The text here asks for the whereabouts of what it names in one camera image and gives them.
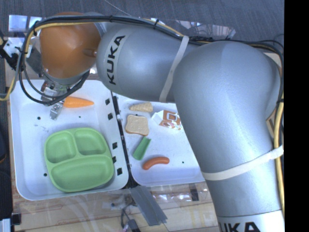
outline white cable tie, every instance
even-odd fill
[[[276,149],[273,149],[264,155],[259,156],[249,162],[243,163],[236,167],[217,172],[217,173],[203,173],[205,180],[225,180],[240,174],[244,174],[255,167],[268,162],[269,160],[274,160],[283,155],[283,147],[282,145]]]
[[[159,98],[160,102],[166,102],[166,98],[169,94],[169,90],[170,90],[172,83],[173,83],[174,71],[183,58],[184,52],[185,52],[185,50],[188,46],[188,42],[189,42],[189,37],[183,36],[182,42],[179,46],[178,52],[175,56],[175,59],[174,59],[173,64],[170,68],[168,77],[167,77],[165,84],[164,84],[164,87],[161,91],[160,98]]]

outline wire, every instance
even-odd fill
[[[44,101],[41,101],[41,100],[38,100],[38,99],[35,99],[35,98],[33,98],[32,96],[30,96],[30,95],[28,94],[28,92],[27,92],[26,89],[25,89],[24,83],[23,83],[23,81],[22,81],[21,72],[19,72],[19,80],[20,80],[20,86],[21,86],[23,92],[25,93],[25,95],[26,95],[29,99],[31,99],[31,100],[34,101],[34,102],[37,102],[37,103],[40,103],[40,104],[44,104],[44,105],[50,106],[50,105],[56,104],[57,102],[59,102],[59,101],[65,99],[65,98],[68,97],[70,94],[72,94],[72,93],[74,93],[75,91],[77,91],[78,89],[80,89],[80,88],[83,86],[84,82],[86,81],[87,77],[89,76],[89,73],[90,73],[89,71],[86,72],[86,73],[82,76],[82,78],[81,78],[81,80],[79,81],[79,83],[76,84],[73,88],[71,88],[71,89],[70,89],[67,93],[65,93],[64,95],[56,96],[56,98],[55,98],[54,100],[52,100],[52,101],[45,101],[45,102],[44,102]]]
[[[273,42],[274,44],[278,44],[282,48],[282,51],[284,50],[284,46],[279,41],[276,41],[276,40],[265,40],[265,41],[260,41],[260,42]]]
[[[33,85],[33,83],[31,82],[31,80],[29,79],[29,76],[28,76],[28,73],[27,73],[27,70],[26,70],[26,69],[24,69],[24,74],[25,74],[25,77],[26,77],[26,79],[27,79],[29,85],[30,85],[38,94],[40,94],[40,95],[42,95],[42,96],[44,96],[44,97],[46,97],[46,98],[51,98],[51,99],[58,99],[58,98],[61,99],[61,98],[63,98],[63,95],[52,96],[52,95],[47,95],[47,94],[45,94],[45,93],[39,91],[39,90]]]
[[[10,85],[10,88],[8,90],[8,93],[6,94],[6,96],[4,98],[0,98],[0,101],[3,102],[3,101],[7,101],[8,100],[8,98],[10,97],[10,94],[12,92],[13,86],[14,86],[14,81],[15,81],[15,77],[13,77],[13,80],[11,82],[11,85]]]
[[[279,106],[277,108],[275,122],[274,122],[274,148],[278,148],[280,146],[280,133],[281,133],[281,120],[283,115],[283,98],[284,94],[282,93]],[[277,181],[278,181],[278,188],[279,188],[279,196],[282,206],[283,217],[285,215],[285,206],[284,206],[284,184],[283,184],[283,177],[282,177],[282,165],[281,165],[281,158],[276,158],[276,171],[277,171]]]
[[[43,21],[40,21],[32,26],[32,28],[29,30],[26,39],[23,44],[22,53],[26,53],[28,50],[28,47],[30,45],[30,39],[33,35],[36,34],[37,31],[47,28],[47,27],[57,27],[57,26],[69,26],[69,25],[80,25],[80,24],[87,24],[87,23],[95,23],[95,22],[118,22],[123,24],[130,24],[130,25],[137,25],[137,26],[145,26],[145,27],[152,27],[156,30],[159,30],[165,34],[168,34],[174,38],[177,38],[179,40],[182,39],[183,34],[180,32],[174,30],[173,28],[159,23],[158,21],[153,22],[149,19],[140,19],[140,18],[132,18],[132,17],[121,17],[121,16],[88,16],[88,15],[62,15],[62,16],[52,16],[49,17]],[[214,41],[196,41],[196,40],[190,40],[190,44],[197,44],[197,45],[203,45],[208,44]],[[239,41],[243,42],[245,44],[251,45],[256,48],[266,49],[272,52],[277,53],[278,55],[281,55],[281,53],[272,45],[269,45],[265,42],[245,42],[245,41]]]
[[[107,18],[106,16],[56,16],[56,17],[50,17],[50,18],[48,18],[45,21],[36,23],[30,29],[30,31],[28,32],[28,34],[27,34],[27,36],[25,38],[25,41],[24,41],[24,44],[23,44],[23,47],[22,47],[22,50],[21,50],[21,54],[20,54],[20,57],[19,57],[19,63],[18,63],[18,67],[19,67],[18,74],[19,74],[19,79],[20,79],[20,85],[21,85],[21,88],[22,88],[23,92],[26,94],[26,96],[28,98],[30,98],[31,100],[33,100],[33,101],[35,101],[37,103],[41,103],[41,104],[45,104],[45,105],[52,105],[52,104],[57,103],[60,100],[65,99],[67,96],[69,96],[70,94],[72,94],[74,91],[76,91],[78,89],[78,88],[72,88],[69,92],[65,93],[64,95],[57,96],[57,97],[52,97],[52,96],[48,96],[48,95],[40,92],[31,83],[31,81],[30,81],[30,79],[28,77],[27,71],[26,71],[26,65],[25,64],[23,65],[23,63],[25,61],[25,57],[23,55],[27,53],[27,50],[28,50],[29,45],[30,45],[30,39],[31,39],[31,37],[33,35],[36,34],[36,31],[44,29],[44,28],[47,28],[47,27],[68,26],[68,25],[79,25],[79,24],[85,24],[85,23],[94,23],[97,20],[99,20],[99,21],[102,21],[102,20],[103,21],[120,20],[123,23],[130,23],[130,24],[135,24],[135,25],[148,25],[148,26],[152,25],[152,24],[150,24],[150,22],[146,22],[146,20],[142,20],[142,19],[132,19],[132,18],[126,18],[126,17],[109,17],[109,18]],[[37,93],[39,93],[42,96],[47,97],[47,98],[53,98],[53,100],[50,101],[50,102],[47,102],[47,101],[44,102],[44,101],[40,101],[40,100],[35,99],[32,96],[30,96],[27,93],[27,91],[26,91],[26,89],[25,89],[25,87],[23,85],[22,74],[21,74],[22,70],[24,70],[26,79],[29,82],[30,86]],[[84,83],[85,79],[82,78],[82,80],[83,80],[82,83],[79,82],[74,87],[79,87],[80,88],[82,86],[82,84]]]
[[[120,216],[120,223],[121,223],[121,227],[124,228],[125,227],[125,224],[124,224],[124,216],[127,217],[128,220],[130,220],[130,217],[128,216],[128,214],[126,213],[126,209],[130,206],[130,205],[133,205],[133,206],[137,206],[135,204],[135,202],[131,202],[129,204],[127,204],[121,211],[121,216]]]
[[[6,172],[4,172],[4,171],[0,170],[0,174],[1,174],[1,175],[3,175],[3,176],[5,176],[5,177],[6,177],[6,178],[8,178],[9,180],[11,180],[10,175],[9,175],[9,174],[7,174]]]

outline green divided plate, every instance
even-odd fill
[[[107,183],[114,174],[108,145],[92,128],[62,130],[44,145],[49,176],[59,190],[77,192]]]

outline toy carrot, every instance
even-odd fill
[[[82,98],[68,96],[63,103],[64,107],[74,108],[74,107],[83,107],[93,105],[93,101],[85,100]]]

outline bread piece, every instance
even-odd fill
[[[131,111],[152,112],[154,110],[150,102],[135,104],[129,107]]]
[[[125,130],[130,134],[147,136],[149,134],[148,120],[144,116],[128,115]]]

